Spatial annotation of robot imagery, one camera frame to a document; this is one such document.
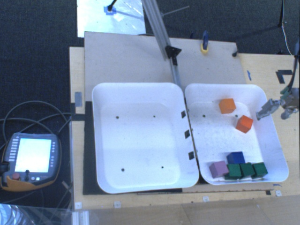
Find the black bracket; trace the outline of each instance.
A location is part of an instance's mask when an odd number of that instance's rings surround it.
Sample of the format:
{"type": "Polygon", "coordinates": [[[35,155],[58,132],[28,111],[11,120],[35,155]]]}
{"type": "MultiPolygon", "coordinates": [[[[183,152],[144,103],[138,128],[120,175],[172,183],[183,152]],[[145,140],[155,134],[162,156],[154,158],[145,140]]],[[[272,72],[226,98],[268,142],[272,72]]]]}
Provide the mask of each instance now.
{"type": "Polygon", "coordinates": [[[179,48],[167,45],[165,47],[165,51],[167,52],[168,58],[172,58],[173,65],[177,66],[178,63],[177,63],[176,57],[182,50],[179,48]]]}

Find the purple cube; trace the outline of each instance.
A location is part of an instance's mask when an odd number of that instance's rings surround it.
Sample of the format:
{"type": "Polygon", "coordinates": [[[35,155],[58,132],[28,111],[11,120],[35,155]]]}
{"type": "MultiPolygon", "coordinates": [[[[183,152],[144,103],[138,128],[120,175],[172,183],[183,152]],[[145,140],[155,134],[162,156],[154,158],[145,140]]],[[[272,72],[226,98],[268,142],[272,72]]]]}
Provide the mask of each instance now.
{"type": "Polygon", "coordinates": [[[215,162],[210,165],[210,172],[213,178],[222,177],[229,173],[225,161],[215,162]]]}

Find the orange cube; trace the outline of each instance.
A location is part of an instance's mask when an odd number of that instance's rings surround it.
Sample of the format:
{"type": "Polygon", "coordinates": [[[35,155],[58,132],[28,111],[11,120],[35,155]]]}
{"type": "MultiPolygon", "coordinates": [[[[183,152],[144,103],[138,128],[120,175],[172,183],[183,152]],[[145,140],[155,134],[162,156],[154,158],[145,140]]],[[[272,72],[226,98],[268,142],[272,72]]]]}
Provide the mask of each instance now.
{"type": "Polygon", "coordinates": [[[251,129],[252,124],[253,124],[253,119],[243,115],[238,120],[238,124],[236,125],[235,128],[243,133],[246,133],[251,129]]]}
{"type": "Polygon", "coordinates": [[[232,113],[235,109],[235,103],[234,100],[232,98],[226,98],[223,99],[220,103],[219,103],[219,107],[221,109],[221,113],[232,113]]]}

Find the block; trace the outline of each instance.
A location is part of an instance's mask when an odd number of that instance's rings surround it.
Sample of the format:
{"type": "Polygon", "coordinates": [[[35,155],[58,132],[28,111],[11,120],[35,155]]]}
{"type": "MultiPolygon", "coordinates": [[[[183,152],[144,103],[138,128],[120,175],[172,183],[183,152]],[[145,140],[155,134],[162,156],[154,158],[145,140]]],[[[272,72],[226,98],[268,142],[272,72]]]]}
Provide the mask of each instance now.
{"type": "Polygon", "coordinates": [[[223,177],[229,173],[225,161],[215,162],[210,165],[210,172],[213,178],[223,177]]]}
{"type": "Polygon", "coordinates": [[[253,124],[253,119],[243,115],[238,120],[238,123],[235,128],[243,133],[247,133],[251,129],[252,124],[253,124]]]}
{"type": "Polygon", "coordinates": [[[243,152],[232,152],[227,155],[227,161],[229,164],[242,164],[245,163],[243,152]]]}
{"type": "Polygon", "coordinates": [[[252,164],[255,174],[252,175],[252,178],[262,178],[268,174],[267,168],[264,163],[255,163],[252,164]]]}
{"type": "Polygon", "coordinates": [[[225,175],[225,180],[237,180],[242,177],[239,164],[227,164],[229,173],[225,175]]]}
{"type": "Polygon", "coordinates": [[[249,177],[255,175],[253,166],[251,163],[240,164],[240,171],[242,173],[241,178],[249,177]]]}
{"type": "Polygon", "coordinates": [[[219,103],[219,107],[220,107],[220,110],[221,110],[222,114],[232,113],[236,109],[234,100],[232,98],[223,99],[219,103]]]}

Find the empty white tray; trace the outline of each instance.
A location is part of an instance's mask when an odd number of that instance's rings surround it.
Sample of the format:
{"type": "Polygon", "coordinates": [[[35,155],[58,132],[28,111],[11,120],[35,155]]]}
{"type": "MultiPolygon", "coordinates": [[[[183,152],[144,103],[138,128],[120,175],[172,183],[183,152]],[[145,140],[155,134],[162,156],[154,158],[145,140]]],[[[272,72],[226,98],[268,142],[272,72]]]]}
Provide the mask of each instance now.
{"type": "Polygon", "coordinates": [[[187,108],[200,172],[210,184],[241,182],[280,182],[288,177],[288,167],[271,116],[256,119],[256,112],[267,102],[265,93],[255,85],[190,84],[185,90],[187,108]],[[233,98],[236,110],[221,114],[219,102],[233,98]],[[246,115],[254,120],[245,134],[235,129],[238,119],[246,115]],[[242,151],[246,162],[264,162],[268,174],[262,179],[225,180],[213,178],[209,166],[224,160],[233,151],[242,151]]]}
{"type": "Polygon", "coordinates": [[[97,181],[107,193],[186,188],[199,179],[182,90],[101,83],[92,93],[97,181]]]}

